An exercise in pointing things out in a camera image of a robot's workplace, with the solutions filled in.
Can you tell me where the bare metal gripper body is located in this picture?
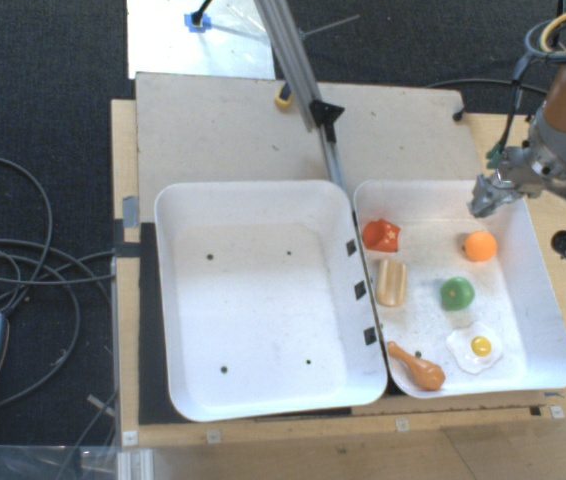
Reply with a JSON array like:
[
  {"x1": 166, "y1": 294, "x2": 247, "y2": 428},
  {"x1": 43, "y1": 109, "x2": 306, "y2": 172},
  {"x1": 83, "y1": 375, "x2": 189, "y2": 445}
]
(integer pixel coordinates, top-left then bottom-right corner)
[{"x1": 493, "y1": 142, "x2": 566, "y2": 202}]

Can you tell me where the white and yellow fried egg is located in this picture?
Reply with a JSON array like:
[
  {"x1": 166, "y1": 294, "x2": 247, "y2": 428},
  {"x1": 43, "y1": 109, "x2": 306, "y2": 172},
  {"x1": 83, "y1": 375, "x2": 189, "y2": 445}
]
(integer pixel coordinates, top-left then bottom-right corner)
[{"x1": 445, "y1": 320, "x2": 505, "y2": 376}]

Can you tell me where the orange toy fruit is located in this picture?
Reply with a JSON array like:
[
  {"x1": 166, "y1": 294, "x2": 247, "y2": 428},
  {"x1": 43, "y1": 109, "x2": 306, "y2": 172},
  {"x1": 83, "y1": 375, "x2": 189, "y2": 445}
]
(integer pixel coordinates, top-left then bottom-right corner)
[{"x1": 463, "y1": 230, "x2": 499, "y2": 263}]

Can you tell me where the pale flat board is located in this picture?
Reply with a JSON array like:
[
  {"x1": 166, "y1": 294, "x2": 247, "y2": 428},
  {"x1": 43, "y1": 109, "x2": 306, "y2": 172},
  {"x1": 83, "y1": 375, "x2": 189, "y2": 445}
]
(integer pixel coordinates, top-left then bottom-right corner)
[{"x1": 134, "y1": 71, "x2": 484, "y2": 225}]

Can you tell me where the thin black rod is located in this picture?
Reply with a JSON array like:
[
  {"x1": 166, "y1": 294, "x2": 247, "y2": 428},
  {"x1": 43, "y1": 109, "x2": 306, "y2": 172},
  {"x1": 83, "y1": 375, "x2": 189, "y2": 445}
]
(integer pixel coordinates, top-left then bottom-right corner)
[{"x1": 350, "y1": 209, "x2": 390, "y2": 387}]

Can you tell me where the orange-brown chicken drumstick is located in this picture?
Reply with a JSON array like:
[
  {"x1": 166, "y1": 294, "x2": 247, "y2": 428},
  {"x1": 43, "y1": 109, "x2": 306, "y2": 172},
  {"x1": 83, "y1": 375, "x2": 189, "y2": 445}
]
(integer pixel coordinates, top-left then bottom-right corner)
[{"x1": 386, "y1": 340, "x2": 447, "y2": 393}]

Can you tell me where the white plastic tray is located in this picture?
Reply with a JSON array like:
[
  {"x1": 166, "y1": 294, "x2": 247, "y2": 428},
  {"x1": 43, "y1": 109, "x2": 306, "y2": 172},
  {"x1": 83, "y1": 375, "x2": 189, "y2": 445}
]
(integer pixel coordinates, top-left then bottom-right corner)
[
  {"x1": 153, "y1": 179, "x2": 390, "y2": 424},
  {"x1": 352, "y1": 178, "x2": 566, "y2": 400}
]

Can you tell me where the tan hot dog bun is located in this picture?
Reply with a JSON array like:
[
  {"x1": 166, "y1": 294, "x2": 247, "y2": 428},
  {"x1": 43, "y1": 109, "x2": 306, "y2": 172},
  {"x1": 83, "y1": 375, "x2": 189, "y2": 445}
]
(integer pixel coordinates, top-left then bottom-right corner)
[{"x1": 374, "y1": 258, "x2": 409, "y2": 308}]

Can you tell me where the green toy pepper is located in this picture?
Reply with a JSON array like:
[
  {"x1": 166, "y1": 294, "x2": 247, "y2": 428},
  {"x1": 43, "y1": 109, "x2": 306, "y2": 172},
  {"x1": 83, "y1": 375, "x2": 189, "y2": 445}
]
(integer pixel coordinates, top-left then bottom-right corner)
[{"x1": 438, "y1": 276, "x2": 476, "y2": 312}]

